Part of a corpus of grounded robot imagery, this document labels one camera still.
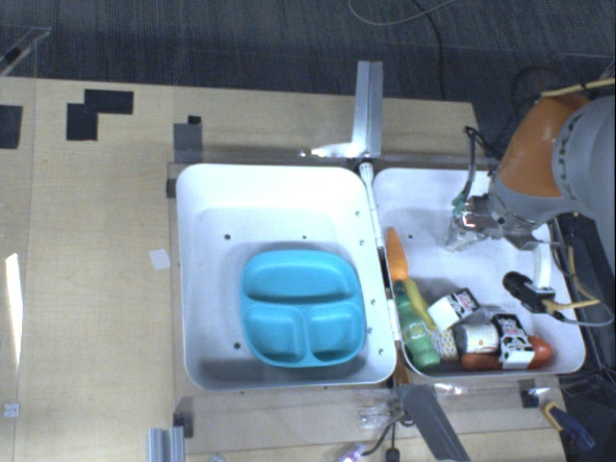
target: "divided blue plate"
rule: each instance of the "divided blue plate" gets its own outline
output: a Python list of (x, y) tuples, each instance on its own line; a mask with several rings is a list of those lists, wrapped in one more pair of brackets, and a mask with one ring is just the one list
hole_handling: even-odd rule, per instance
[(318, 250), (275, 250), (252, 257), (242, 272), (244, 337), (261, 361), (285, 368), (344, 363), (366, 340), (355, 269)]

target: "green bottle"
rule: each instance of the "green bottle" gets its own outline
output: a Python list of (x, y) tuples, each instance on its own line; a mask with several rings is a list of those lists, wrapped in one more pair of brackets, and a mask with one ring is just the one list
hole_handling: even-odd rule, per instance
[(410, 353), (413, 364), (423, 370), (441, 363), (441, 358), (434, 350), (430, 332), (424, 321), (411, 308), (411, 301), (404, 290), (404, 283), (398, 281), (394, 286), (396, 307), (402, 331), (402, 341)]

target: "beige tabletop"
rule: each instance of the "beige tabletop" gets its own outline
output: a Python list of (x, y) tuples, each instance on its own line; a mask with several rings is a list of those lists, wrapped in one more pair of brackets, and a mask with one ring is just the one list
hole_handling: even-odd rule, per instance
[[(133, 91), (134, 111), (99, 115), (98, 141), (67, 141), (66, 104), (83, 103), (85, 89)], [(148, 429), (170, 427), (184, 381), (171, 272), (150, 257), (171, 252), (173, 123), (201, 116), (206, 148), (299, 152), (348, 141), (353, 99), (4, 78), (0, 104), (24, 108), (19, 148), (0, 150), (0, 249), (3, 258), (19, 255), (24, 296), (18, 375), (8, 305), (0, 305), (0, 399), (20, 406), (17, 418), (0, 420), (0, 460), (143, 461)], [(462, 158), (467, 124), (475, 124), (469, 104), (386, 99), (383, 148)], [(561, 400), (555, 379), (540, 385)], [(472, 459), (564, 460), (556, 431), (509, 387), (470, 384), (440, 398)], [(227, 461), (335, 461), (353, 441), (378, 436), (359, 425), (358, 407), (379, 396), (197, 389), (209, 428), (187, 441), (187, 460), (217, 452)], [(402, 460), (433, 460), (417, 428), (397, 436)]]

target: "small box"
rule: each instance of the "small box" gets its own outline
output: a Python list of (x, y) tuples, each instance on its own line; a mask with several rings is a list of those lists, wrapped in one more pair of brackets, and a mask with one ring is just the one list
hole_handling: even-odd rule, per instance
[(432, 317), (439, 330), (443, 332), (464, 320), (479, 308), (479, 303), (475, 297), (467, 288), (464, 288), (441, 297), (428, 307), (427, 313)]
[(492, 323), (500, 334), (500, 361), (504, 370), (525, 370), (535, 351), (515, 315), (495, 315)]

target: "metal bracket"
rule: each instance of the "metal bracket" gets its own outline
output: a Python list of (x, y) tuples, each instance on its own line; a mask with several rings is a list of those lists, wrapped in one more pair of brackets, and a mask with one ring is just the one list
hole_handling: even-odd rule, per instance
[(351, 142), (330, 143), (312, 149), (320, 157), (371, 158), (381, 155), (383, 117), (383, 62), (358, 62)]
[(147, 462), (184, 462), (184, 428), (152, 428), (147, 435)]

